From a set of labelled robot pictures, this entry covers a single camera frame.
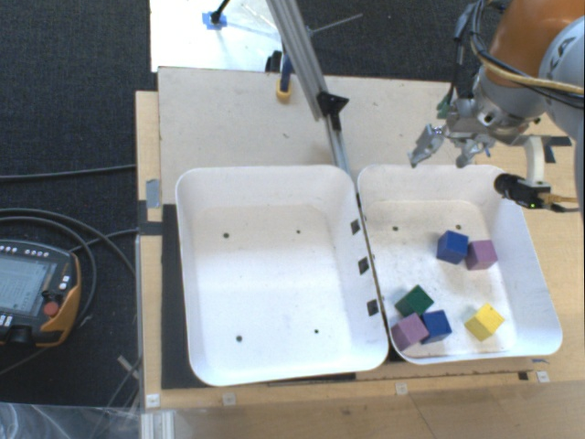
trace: white tray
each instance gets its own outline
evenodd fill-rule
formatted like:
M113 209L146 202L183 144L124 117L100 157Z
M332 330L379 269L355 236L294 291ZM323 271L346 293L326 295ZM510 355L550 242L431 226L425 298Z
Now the white tray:
M452 334L399 354L417 364L465 359L547 355L562 331L520 207L495 191L503 171L492 166L370 166L358 188L388 323L400 319L394 304L419 284L443 309ZM446 230L491 239L498 262L468 271L464 262L437 260ZM490 303L505 322L484 342L464 322Z
M360 272L367 244L352 229L361 221L346 173L193 169L177 182L176 205L189 360L202 381L355 372L385 360L388 336L372 270Z

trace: emergency stop button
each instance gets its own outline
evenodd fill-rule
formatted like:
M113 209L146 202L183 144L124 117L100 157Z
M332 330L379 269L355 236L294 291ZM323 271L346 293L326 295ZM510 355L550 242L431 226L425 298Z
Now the emergency stop button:
M45 316L54 317L59 312L59 305L55 301L49 301L43 307Z

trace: yellow cube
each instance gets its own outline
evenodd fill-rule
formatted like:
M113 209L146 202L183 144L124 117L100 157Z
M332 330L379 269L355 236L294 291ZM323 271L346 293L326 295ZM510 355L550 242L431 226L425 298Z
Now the yellow cube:
M495 333L502 322L504 318L489 304L484 304L472 318L465 322L465 326L479 341L484 341Z

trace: black floor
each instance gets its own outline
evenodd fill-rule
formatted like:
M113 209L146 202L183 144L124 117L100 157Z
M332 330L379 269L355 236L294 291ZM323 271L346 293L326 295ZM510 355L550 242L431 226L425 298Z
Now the black floor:
M298 1L310 28L364 14L315 35L325 73L448 80L452 28L473 0ZM134 92L156 87L149 45L149 0L0 0L0 176L134 163ZM56 211L105 233L136 227L135 197L131 170L0 181L1 209ZM2 237L74 245L24 223L0 222ZM115 241L133 260L133 237ZM99 245L95 255L99 287L91 318L61 347L9 372L34 351L0 348L0 401L112 400L125 375L117 358L137 360L135 285L112 252ZM83 257L82 263L87 276ZM135 389L129 381L112 404L124 405Z

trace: cube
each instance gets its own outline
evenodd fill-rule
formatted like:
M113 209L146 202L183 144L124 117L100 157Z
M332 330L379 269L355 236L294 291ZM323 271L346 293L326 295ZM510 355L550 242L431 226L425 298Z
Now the cube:
M419 316L432 306L434 301L429 297L424 290L416 285L407 295L400 299L394 306L406 317L410 314L416 313Z
M437 243L437 258L449 263L460 263L467 256L469 238L459 232L446 231Z
M390 331L394 345L399 351L411 347L429 336L429 330L424 326L418 314L415 313L404 317Z
M489 304L484 304L472 318L465 322L465 327L472 332L479 341L484 341L495 333L502 325L504 318Z
M423 345L441 341L452 333L445 311L426 312L420 318L429 331L429 336L422 340Z
M487 241L473 241L467 247L465 264L468 270L485 270L497 262L494 243Z

